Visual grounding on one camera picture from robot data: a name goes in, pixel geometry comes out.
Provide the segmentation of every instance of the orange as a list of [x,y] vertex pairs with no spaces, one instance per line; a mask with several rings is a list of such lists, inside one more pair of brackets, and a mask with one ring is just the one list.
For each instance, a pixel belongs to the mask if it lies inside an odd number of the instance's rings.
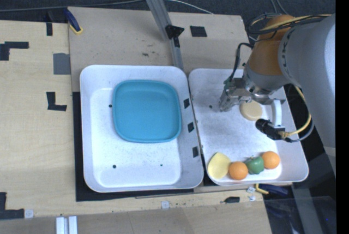
[[272,151],[267,151],[262,154],[264,160],[264,167],[266,169],[274,169],[280,164],[280,157],[277,153]]
[[230,166],[229,166],[230,177],[232,177],[233,179],[236,179],[238,181],[246,178],[248,173],[249,173],[249,170],[248,170],[246,164],[244,164],[241,161],[235,161],[232,164],[230,164]]

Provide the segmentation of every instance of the yellow clip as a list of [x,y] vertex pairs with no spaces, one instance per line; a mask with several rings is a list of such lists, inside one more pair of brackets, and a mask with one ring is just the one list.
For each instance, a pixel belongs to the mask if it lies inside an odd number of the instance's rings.
[[259,188],[259,186],[260,186],[260,184],[256,184],[256,191],[258,191],[258,192],[261,193],[261,194],[269,194],[268,191]]
[[76,35],[79,35],[79,34],[81,34],[83,32],[82,27],[80,27],[79,31],[76,31],[76,29],[72,25],[70,25],[69,27]]

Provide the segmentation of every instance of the green fruit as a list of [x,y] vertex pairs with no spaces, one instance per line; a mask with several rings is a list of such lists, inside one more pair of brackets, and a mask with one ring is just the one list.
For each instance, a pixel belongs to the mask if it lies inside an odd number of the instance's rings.
[[259,174],[264,170],[264,160],[262,157],[250,158],[245,164],[250,174]]

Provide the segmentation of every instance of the white tray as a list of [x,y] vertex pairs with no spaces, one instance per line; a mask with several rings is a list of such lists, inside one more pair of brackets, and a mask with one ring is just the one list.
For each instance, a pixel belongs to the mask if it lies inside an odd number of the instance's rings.
[[[182,113],[182,130],[176,139],[134,143],[117,135],[112,94],[125,80],[157,80],[175,88]],[[191,102],[184,103],[190,101],[190,94],[183,71],[176,67],[90,65],[81,72],[80,94],[83,174],[91,189],[100,193],[188,189],[201,183],[203,166]]]
[[[245,161],[262,152],[275,151],[279,154],[281,163],[276,169],[265,169],[260,174],[248,175],[241,181],[235,181],[229,175],[222,179],[210,177],[211,180],[218,185],[229,186],[300,182],[306,179],[309,169],[300,142],[273,141],[255,127],[255,122],[245,119],[238,106],[227,112],[219,111],[223,82],[231,72],[231,69],[195,69],[189,74],[192,103],[206,167],[216,152],[225,154],[231,161]],[[242,73],[242,70],[237,70],[235,77],[241,77]],[[284,89],[278,90],[272,97],[286,98]],[[281,108],[282,124],[286,131],[295,130],[287,101]],[[272,120],[271,106],[262,105],[262,110],[261,118]]]

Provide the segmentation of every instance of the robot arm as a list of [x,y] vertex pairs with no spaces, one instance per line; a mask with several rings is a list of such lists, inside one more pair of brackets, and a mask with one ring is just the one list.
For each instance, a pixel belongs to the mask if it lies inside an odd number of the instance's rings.
[[[297,20],[280,15],[264,29]],[[302,89],[335,173],[335,14],[261,34],[243,77],[225,81],[220,109],[228,111],[251,100],[271,104],[270,95],[288,83]]]

